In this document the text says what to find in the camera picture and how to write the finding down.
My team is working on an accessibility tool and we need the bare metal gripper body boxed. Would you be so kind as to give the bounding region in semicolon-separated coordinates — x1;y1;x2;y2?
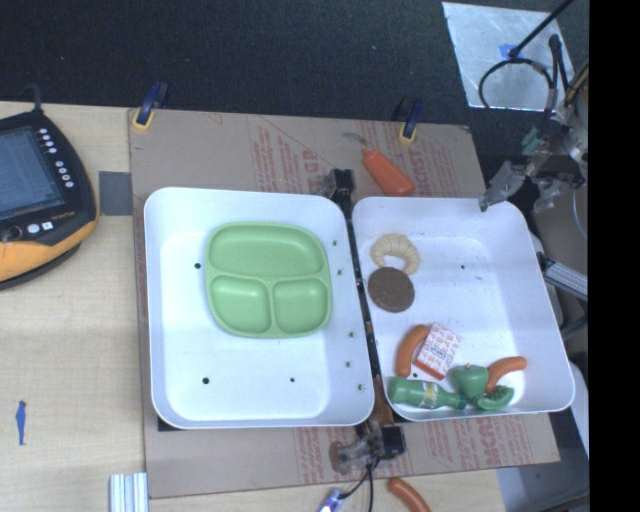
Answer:
528;103;590;190

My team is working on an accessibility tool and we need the orange bottle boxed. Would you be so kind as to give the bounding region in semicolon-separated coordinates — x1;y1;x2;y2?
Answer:
361;147;417;197

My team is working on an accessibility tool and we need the white plastic tray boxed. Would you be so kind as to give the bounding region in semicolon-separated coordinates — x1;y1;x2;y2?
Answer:
143;186;376;430
351;195;576;423

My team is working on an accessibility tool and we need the beige croissant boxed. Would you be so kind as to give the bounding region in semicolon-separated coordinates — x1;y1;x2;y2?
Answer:
369;232;422;275

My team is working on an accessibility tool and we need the brown round biscuit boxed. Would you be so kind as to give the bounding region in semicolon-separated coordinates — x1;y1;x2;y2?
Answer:
367;267;416;314

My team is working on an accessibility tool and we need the orange sausage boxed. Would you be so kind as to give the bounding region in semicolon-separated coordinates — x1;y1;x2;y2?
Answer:
485;355;528;394
387;476;432;512
394;324;432;379

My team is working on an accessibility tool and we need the orange and white carton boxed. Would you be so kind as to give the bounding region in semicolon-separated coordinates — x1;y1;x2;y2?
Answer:
411;322;463;382

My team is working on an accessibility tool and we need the green apple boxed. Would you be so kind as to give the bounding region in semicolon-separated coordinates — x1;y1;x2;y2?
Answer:
451;363;491;400

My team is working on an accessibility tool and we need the green pea pod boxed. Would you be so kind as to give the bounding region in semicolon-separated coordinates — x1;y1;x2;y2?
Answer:
469;384;516;413

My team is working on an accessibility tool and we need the green bottle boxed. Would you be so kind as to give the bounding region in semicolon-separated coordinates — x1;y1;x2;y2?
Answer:
387;375;469;412

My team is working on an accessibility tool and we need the green divided plate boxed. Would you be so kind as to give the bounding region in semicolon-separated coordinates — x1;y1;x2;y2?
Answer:
203;221;334;340

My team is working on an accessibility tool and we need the brown cardboard board red print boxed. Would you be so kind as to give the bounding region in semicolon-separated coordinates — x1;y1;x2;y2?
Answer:
127;107;562;500

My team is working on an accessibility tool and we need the black block with thin wires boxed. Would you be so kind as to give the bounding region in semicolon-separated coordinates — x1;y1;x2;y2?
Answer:
322;168;357;199
328;422;406;474

